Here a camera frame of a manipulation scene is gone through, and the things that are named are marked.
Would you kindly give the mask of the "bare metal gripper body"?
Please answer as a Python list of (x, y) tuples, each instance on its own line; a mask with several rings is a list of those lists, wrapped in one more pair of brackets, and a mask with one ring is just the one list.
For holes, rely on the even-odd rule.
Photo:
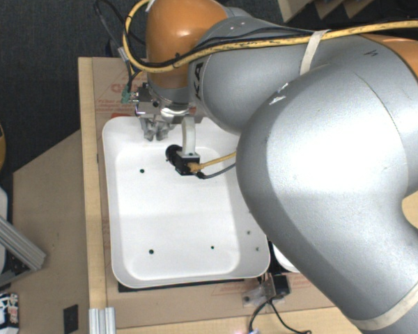
[(161, 88), (144, 83), (135, 93), (135, 115), (140, 118), (181, 123), (184, 117), (196, 115), (196, 104), (189, 98), (188, 88)]

